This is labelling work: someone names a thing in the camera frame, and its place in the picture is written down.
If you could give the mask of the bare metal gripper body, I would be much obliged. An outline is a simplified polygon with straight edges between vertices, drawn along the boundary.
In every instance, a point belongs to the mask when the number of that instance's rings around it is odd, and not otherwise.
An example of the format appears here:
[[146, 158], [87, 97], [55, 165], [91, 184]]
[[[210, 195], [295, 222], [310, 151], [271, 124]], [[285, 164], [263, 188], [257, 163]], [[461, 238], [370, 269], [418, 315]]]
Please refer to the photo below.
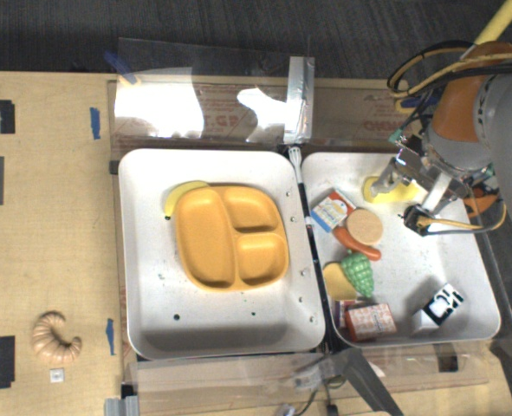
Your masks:
[[399, 172], [443, 198], [464, 198], [468, 189], [492, 177], [492, 162], [478, 142], [413, 135], [399, 144]]

